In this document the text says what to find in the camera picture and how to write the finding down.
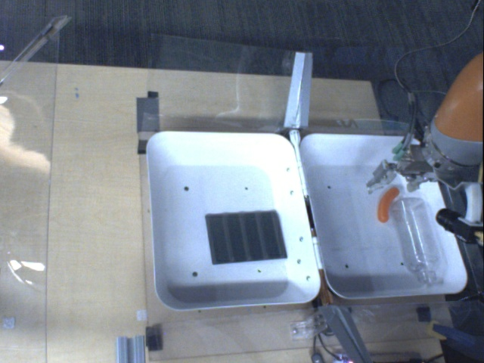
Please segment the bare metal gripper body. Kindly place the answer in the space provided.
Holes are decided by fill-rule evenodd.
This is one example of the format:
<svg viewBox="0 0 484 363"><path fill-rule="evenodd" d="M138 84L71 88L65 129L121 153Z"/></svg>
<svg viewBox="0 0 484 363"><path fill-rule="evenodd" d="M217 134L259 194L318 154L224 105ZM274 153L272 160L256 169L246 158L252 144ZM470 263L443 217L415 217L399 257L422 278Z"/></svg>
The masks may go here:
<svg viewBox="0 0 484 363"><path fill-rule="evenodd" d="M460 184L477 179L478 164L458 163L433 143L412 144L396 164L396 171L409 182Z"/></svg>

